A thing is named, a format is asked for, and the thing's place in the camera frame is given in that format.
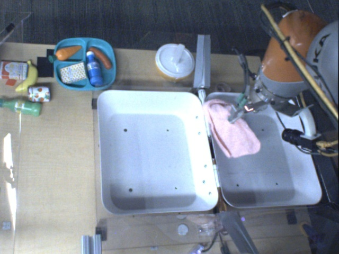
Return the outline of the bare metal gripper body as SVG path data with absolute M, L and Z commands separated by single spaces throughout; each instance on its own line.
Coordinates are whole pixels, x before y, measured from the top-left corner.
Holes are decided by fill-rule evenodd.
M 250 87 L 246 85 L 244 91 L 237 97 L 235 104 L 232 105 L 232 116 L 243 116 L 246 113 L 262 111 L 277 99 L 277 96 L 264 86 Z

